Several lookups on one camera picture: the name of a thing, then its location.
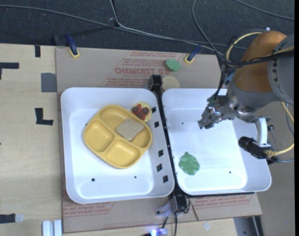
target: yellow plate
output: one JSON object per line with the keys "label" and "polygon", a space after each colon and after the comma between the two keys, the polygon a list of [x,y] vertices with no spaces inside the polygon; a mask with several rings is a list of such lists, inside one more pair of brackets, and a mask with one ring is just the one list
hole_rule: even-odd
{"label": "yellow plate", "polygon": [[[144,129],[131,142],[115,131],[127,118],[144,125]],[[95,155],[119,169],[135,164],[152,142],[149,126],[118,105],[107,105],[99,110],[87,124],[83,137],[85,144]]]}

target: light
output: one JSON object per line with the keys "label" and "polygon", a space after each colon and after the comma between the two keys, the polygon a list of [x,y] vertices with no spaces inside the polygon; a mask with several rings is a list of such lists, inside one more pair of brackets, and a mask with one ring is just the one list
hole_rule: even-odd
{"label": "light", "polygon": [[168,230],[166,228],[153,229],[150,231],[151,236],[164,236],[168,234]]}

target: wire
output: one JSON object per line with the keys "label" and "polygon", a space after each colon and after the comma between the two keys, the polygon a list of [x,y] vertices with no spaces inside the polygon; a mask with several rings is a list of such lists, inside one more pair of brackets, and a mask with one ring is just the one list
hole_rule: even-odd
{"label": "wire", "polygon": [[241,61],[241,62],[227,62],[227,65],[229,67],[233,68],[241,68],[246,65],[251,65],[251,64],[257,64],[257,63],[262,63],[262,62],[267,62],[270,60],[275,60],[275,59],[280,59],[280,58],[285,58],[285,57],[293,57],[294,56],[294,46],[287,48],[285,52],[274,52],[269,55],[266,55],[264,57],[258,57],[258,58],[253,58],[250,61]]}
{"label": "wire", "polygon": [[167,223],[167,220],[168,220],[169,216],[165,219],[164,223],[163,223],[163,226],[161,226],[161,228],[164,228],[166,223]]}
{"label": "wire", "polygon": [[281,160],[281,159],[279,159],[279,158],[276,158],[275,159],[275,162],[276,163],[292,163],[292,162],[294,162],[294,158],[292,158],[292,159],[290,159],[290,160]]}
{"label": "wire", "polygon": [[[47,13],[57,14],[57,15],[61,15],[61,16],[65,16],[65,17],[70,17],[70,18],[82,20],[82,21],[85,21],[85,22],[89,22],[89,23],[101,25],[101,26],[108,27],[108,28],[115,29],[115,30],[120,30],[120,31],[124,31],[124,32],[136,34],[136,35],[142,35],[142,36],[145,36],[145,37],[157,38],[157,39],[161,39],[161,40],[169,40],[169,41],[175,41],[175,42],[182,42],[182,43],[196,45],[196,46],[200,45],[200,44],[205,44],[205,42],[200,42],[200,41],[184,40],[184,39],[178,39],[178,38],[172,38],[172,37],[166,37],[166,36],[161,36],[161,35],[155,35],[155,34],[145,33],[145,32],[138,31],[138,30],[129,30],[129,28],[118,28],[118,27],[114,27],[114,26],[109,26],[107,24],[104,24],[104,23],[101,23],[101,22],[98,22],[98,21],[94,21],[94,20],[90,20],[90,19],[87,19],[87,18],[78,17],[78,16],[67,14],[67,13],[64,13],[64,12],[49,10],[49,9],[43,9],[43,8],[37,8],[37,7],[30,7],[30,6],[20,6],[20,5],[8,5],[8,4],[0,4],[0,7],[1,8],[15,8],[15,9],[28,9],[28,10],[43,11],[43,12],[47,12]],[[210,48],[210,47],[208,47],[208,46],[203,46],[203,47],[206,48],[206,49],[209,49],[209,50],[213,51],[213,49]]]}
{"label": "wire", "polygon": [[[216,50],[216,48],[214,47],[214,45],[211,43],[211,41],[209,40],[209,38],[206,36],[205,32],[203,31],[203,29],[201,28],[201,26],[199,25],[198,21],[197,21],[197,17],[195,15],[195,5],[197,3],[198,0],[194,0],[193,2],[193,5],[192,5],[192,16],[193,16],[193,19],[194,19],[194,22],[197,26],[197,28],[199,29],[199,31],[201,32],[201,34],[203,35],[203,37],[207,40],[207,42],[210,44],[210,46],[214,49],[215,53],[217,54],[217,56],[221,59],[221,61],[229,66],[233,66],[235,68],[237,67],[242,67],[244,65],[248,65],[248,64],[253,64],[253,63],[259,63],[259,62],[265,62],[266,59],[262,60],[261,58],[257,58],[255,61],[252,60],[250,62],[240,62],[240,63],[232,63],[232,62],[229,62],[228,60],[225,60],[224,57],[222,57],[218,51]],[[257,7],[254,7],[248,3],[245,3],[245,2],[242,2],[240,0],[232,0],[232,1],[235,1],[235,2],[238,2],[240,4],[243,4],[247,7],[250,7],[254,10],[257,10],[257,11],[260,11],[262,13],[265,13],[265,14],[268,14],[268,15],[271,15],[271,16],[274,16],[274,17],[278,17],[278,18],[281,18],[281,19],[285,19],[285,20],[289,20],[289,21],[294,21],[293,18],[290,18],[290,17],[285,17],[285,16],[281,16],[281,15],[277,15],[277,14],[274,14],[274,13],[271,13],[271,12],[268,12],[268,11],[265,11],[265,10],[262,10],[262,9],[259,9]]]}
{"label": "wire", "polygon": [[177,215],[177,213],[175,212],[174,213],[174,216],[175,216],[175,228],[174,228],[174,235],[173,236],[176,236],[176,234],[177,234],[177,225],[178,225],[178,215]]}
{"label": "wire", "polygon": [[290,129],[290,132],[292,133],[292,135],[294,136],[295,135],[295,133],[294,133],[294,131],[293,131],[293,129],[292,129],[292,127],[291,127],[291,125],[290,125],[290,123],[289,123],[289,115],[288,114],[286,114],[286,120],[287,120],[287,126],[288,126],[288,128]]}
{"label": "wire", "polygon": [[[145,32],[145,31],[141,31],[141,30],[137,30],[137,29],[133,29],[133,28],[129,28],[129,27],[126,27],[124,25],[122,25],[119,20],[118,20],[118,17],[117,17],[117,14],[116,14],[116,11],[115,11],[115,6],[113,4],[113,0],[110,0],[110,4],[111,4],[111,7],[112,7],[112,11],[113,11],[113,15],[114,15],[114,19],[116,21],[116,23],[122,28],[122,29],[125,29],[125,30],[128,30],[128,31],[132,31],[132,32],[135,32],[135,33],[140,33],[140,34],[145,34],[149,37],[158,37],[160,38],[161,36],[160,35],[156,35],[156,34],[152,34],[152,33],[148,33],[148,32]],[[168,40],[173,40],[173,38],[171,37],[163,37],[163,38],[167,38]],[[188,44],[193,44],[193,45],[198,45],[196,42],[192,42],[192,41],[185,41],[185,43],[188,43]],[[206,48],[206,49],[209,49],[211,51],[214,51],[214,49],[212,48],[209,48],[208,46],[204,46],[204,45],[200,45],[201,47],[203,48]]]}
{"label": "wire", "polygon": [[188,213],[189,212],[189,210],[190,210],[190,199],[188,199],[189,200],[189,204],[188,204],[188,208],[183,212],[183,213]]}
{"label": "wire", "polygon": [[225,53],[224,53],[224,58],[225,58],[225,60],[226,60],[226,61],[230,61],[229,56],[230,56],[231,50],[232,50],[233,47],[235,47],[235,45],[236,45],[239,41],[241,41],[242,39],[244,39],[244,38],[246,38],[246,37],[252,36],[252,35],[261,34],[263,31],[265,31],[265,30],[258,30],[258,31],[254,30],[253,32],[242,33],[242,34],[240,35],[240,37],[236,38],[236,40],[234,40],[234,41],[227,47],[227,50],[226,50]]}
{"label": "wire", "polygon": [[[291,113],[289,112],[288,108],[286,107],[285,103],[281,103],[281,106],[284,108],[284,110],[286,111],[286,114],[289,116],[290,121],[294,124],[295,120],[293,118],[293,116],[291,115]],[[295,143],[293,142],[289,147],[287,147],[286,149],[280,150],[280,151],[274,151],[274,150],[266,150],[264,153],[266,153],[269,157],[272,156],[278,156],[281,154],[284,154],[290,150],[292,150],[295,146]]]}

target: green scrubber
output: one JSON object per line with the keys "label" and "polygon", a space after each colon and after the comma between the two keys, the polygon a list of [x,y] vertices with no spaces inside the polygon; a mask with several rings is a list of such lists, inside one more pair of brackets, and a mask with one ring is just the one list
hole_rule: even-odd
{"label": "green scrubber", "polygon": [[187,174],[193,176],[199,170],[199,163],[195,156],[185,152],[179,162],[180,168]]}
{"label": "green scrubber", "polygon": [[175,59],[168,59],[168,60],[166,60],[165,65],[171,71],[178,71],[178,70],[181,69],[180,63],[178,61],[176,61]]}

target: cardboard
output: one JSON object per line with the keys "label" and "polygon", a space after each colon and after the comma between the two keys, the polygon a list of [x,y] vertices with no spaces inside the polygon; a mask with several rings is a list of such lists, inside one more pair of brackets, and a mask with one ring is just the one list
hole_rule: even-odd
{"label": "cardboard", "polygon": [[[56,48],[56,80],[60,140],[64,233],[161,225],[165,218],[155,215],[168,197],[81,205],[70,200],[65,189],[60,97],[71,87],[145,88],[150,75],[172,76],[181,88],[217,88],[220,69],[214,55],[196,55],[192,64],[187,54],[79,48],[71,57],[68,48]],[[167,69],[165,61],[175,59],[181,69]],[[210,220],[261,214],[256,194],[191,198],[187,214],[179,222]]]}

